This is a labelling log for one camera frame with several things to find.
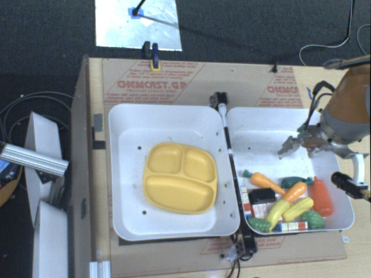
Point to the orange-red bottle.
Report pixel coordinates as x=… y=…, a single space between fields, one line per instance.
x=321 y=197

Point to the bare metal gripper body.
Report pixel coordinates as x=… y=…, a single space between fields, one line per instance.
x=316 y=138

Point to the orange carrot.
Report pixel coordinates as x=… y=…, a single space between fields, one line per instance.
x=295 y=191
x=263 y=181

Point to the black and white carton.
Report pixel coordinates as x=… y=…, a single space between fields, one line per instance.
x=262 y=198

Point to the white plastic tray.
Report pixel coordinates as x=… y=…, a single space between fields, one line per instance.
x=261 y=138
x=130 y=184

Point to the yellow divided plate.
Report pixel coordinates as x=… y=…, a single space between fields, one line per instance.
x=179 y=181

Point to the yellow banana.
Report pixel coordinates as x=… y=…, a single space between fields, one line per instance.
x=276 y=211

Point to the brown cardboard board red print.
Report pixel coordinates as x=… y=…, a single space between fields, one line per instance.
x=162 y=82

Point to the dark green vegetable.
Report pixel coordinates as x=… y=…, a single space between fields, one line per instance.
x=291 y=181

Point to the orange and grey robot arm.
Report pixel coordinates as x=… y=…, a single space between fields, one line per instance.
x=352 y=97

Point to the red white blue packet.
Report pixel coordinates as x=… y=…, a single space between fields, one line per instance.
x=291 y=226

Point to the white and red carton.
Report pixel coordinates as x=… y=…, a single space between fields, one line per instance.
x=245 y=201

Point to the black cylinder on white bracket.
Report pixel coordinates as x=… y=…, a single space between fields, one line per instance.
x=346 y=184

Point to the yellow corn cob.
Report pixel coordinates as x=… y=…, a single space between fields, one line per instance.
x=298 y=208

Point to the thin black and white rod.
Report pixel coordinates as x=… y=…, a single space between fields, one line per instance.
x=229 y=143

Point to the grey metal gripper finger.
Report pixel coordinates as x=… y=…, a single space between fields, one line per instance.
x=288 y=147
x=314 y=152

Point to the green broccoli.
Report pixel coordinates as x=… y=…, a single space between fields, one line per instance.
x=313 y=219

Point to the green bumpy vegetable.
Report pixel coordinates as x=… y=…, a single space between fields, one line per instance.
x=258 y=224

